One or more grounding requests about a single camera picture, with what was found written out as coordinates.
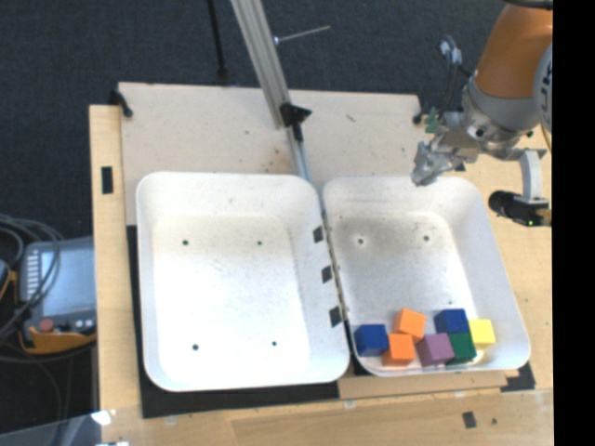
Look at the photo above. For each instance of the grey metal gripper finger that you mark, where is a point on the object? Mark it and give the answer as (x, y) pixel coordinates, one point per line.
(423, 156)
(430, 174)

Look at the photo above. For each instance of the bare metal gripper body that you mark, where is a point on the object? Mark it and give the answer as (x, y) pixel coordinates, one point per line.
(465, 144)

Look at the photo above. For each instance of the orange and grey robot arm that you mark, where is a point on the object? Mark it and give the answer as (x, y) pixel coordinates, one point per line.
(511, 49)

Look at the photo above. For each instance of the white plastic tray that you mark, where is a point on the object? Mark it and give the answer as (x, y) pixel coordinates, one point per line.
(409, 267)
(232, 286)

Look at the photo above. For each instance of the thin black and white rod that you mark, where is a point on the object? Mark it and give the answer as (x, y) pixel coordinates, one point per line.
(335, 272)

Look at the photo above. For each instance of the dark blue cube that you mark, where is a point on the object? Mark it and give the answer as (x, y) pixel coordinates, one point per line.
(451, 321)

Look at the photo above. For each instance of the orange cube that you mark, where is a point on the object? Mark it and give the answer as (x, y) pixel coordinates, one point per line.
(400, 349)
(410, 323)

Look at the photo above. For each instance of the yellow cube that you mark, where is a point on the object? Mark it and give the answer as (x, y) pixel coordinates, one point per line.
(482, 332)

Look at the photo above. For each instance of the purple cube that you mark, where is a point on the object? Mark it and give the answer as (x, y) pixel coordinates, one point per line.
(435, 349)

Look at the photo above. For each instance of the green cube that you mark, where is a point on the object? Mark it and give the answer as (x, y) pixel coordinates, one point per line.
(462, 346)

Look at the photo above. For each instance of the pale flat board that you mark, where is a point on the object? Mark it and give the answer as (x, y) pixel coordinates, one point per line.
(209, 128)

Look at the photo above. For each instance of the black cylinder on white bracket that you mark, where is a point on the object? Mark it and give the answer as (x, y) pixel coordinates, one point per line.
(520, 207)

